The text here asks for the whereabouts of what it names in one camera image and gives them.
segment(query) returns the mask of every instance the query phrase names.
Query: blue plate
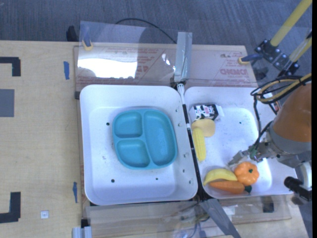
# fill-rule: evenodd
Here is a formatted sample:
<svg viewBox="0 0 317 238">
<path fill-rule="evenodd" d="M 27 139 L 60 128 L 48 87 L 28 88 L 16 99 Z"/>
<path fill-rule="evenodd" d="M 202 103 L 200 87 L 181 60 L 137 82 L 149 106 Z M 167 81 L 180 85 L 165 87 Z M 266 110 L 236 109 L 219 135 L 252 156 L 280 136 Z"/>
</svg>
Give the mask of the blue plate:
<svg viewBox="0 0 317 238">
<path fill-rule="evenodd" d="M 177 144 L 168 116 L 155 109 L 118 114 L 112 125 L 119 161 L 130 169 L 163 168 L 176 159 Z"/>
</svg>

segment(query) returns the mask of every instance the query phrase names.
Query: white tray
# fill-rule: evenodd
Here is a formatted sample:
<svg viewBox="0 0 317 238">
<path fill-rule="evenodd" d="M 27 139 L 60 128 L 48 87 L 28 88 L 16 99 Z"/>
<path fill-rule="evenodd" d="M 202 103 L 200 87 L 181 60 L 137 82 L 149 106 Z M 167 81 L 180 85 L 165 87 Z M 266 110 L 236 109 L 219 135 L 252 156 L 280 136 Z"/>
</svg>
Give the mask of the white tray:
<svg viewBox="0 0 317 238">
<path fill-rule="evenodd" d="M 112 121 L 122 111 L 154 108 L 171 120 L 177 157 L 168 167 L 123 166 L 112 139 Z M 87 198 L 97 205 L 189 200 L 198 190 L 181 99 L 167 86 L 89 85 L 80 93 Z"/>
<path fill-rule="evenodd" d="M 239 150 L 247 150 L 258 137 L 258 126 L 253 109 L 253 88 L 246 87 L 190 87 L 185 92 L 187 109 L 196 104 L 217 104 L 222 107 L 224 117 L 216 120 L 215 134 L 206 137 L 206 159 L 198 162 L 202 181 L 211 169 L 228 168 L 227 163 Z M 275 115 L 268 105 L 258 103 L 262 128 Z M 292 194 L 284 185 L 286 177 L 297 177 L 295 170 L 276 159 L 264 159 L 258 166 L 260 177 L 252 185 L 250 196 Z M 209 185 L 204 186 L 208 195 L 218 199 L 249 196 L 222 192 Z"/>
</svg>

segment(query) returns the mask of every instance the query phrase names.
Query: gray square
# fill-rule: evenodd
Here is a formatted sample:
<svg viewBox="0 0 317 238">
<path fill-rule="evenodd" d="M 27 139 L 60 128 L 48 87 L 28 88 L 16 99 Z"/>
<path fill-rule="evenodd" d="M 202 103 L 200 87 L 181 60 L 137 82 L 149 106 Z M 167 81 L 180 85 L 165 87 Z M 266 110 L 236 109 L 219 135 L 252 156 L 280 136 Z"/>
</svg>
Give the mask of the gray square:
<svg viewBox="0 0 317 238">
<path fill-rule="evenodd" d="M 0 117 L 14 117 L 14 89 L 0 89 Z"/>
</svg>

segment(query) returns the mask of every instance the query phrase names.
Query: wooden table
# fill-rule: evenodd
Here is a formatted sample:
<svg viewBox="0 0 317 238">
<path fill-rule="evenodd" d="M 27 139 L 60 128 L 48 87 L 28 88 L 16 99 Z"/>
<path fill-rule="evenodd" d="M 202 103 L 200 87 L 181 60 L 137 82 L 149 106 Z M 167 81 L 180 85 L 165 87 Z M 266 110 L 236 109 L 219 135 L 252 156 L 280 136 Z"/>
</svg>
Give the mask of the wooden table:
<svg viewBox="0 0 317 238">
<path fill-rule="evenodd" d="M 14 117 L 0 117 L 0 213 L 9 212 L 10 193 L 21 192 L 21 216 L 18 222 L 0 224 L 0 237 L 66 238 L 80 226 L 76 45 L 0 41 L 0 57 L 21 60 L 21 76 L 12 76 L 11 64 L 0 63 L 0 89 L 14 89 Z M 69 79 L 64 62 L 69 64 Z M 242 237 L 308 237 L 298 207 L 289 211 L 289 220 L 236 228 Z"/>
</svg>

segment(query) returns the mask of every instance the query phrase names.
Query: yellow corn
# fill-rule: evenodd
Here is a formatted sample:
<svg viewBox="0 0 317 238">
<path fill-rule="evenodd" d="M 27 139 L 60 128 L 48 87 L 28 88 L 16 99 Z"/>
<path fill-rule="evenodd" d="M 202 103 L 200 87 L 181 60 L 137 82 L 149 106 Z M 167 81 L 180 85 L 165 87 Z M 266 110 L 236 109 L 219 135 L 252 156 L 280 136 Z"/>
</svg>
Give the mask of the yellow corn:
<svg viewBox="0 0 317 238">
<path fill-rule="evenodd" d="M 203 161 L 206 158 L 206 146 L 205 146 L 205 137 L 202 129 L 194 128 L 193 129 L 193 141 L 196 156 L 199 161 Z"/>
</svg>

